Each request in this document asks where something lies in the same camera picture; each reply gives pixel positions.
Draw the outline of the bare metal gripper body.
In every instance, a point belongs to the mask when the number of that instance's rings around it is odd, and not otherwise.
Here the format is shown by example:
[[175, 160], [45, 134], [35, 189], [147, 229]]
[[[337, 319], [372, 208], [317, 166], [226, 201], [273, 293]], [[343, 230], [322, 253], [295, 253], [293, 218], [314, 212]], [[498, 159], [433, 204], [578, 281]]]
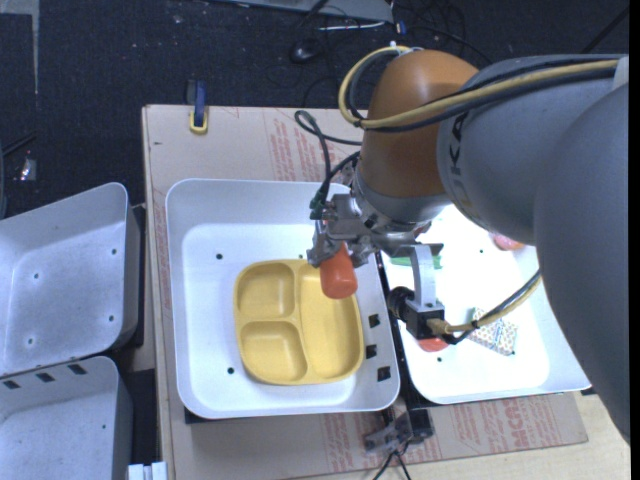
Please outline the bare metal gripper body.
[[379, 193], [338, 194], [316, 222], [315, 236], [333, 242], [333, 257], [345, 244], [349, 252], [371, 247], [396, 256], [416, 243], [432, 221], [432, 198], [391, 197]]

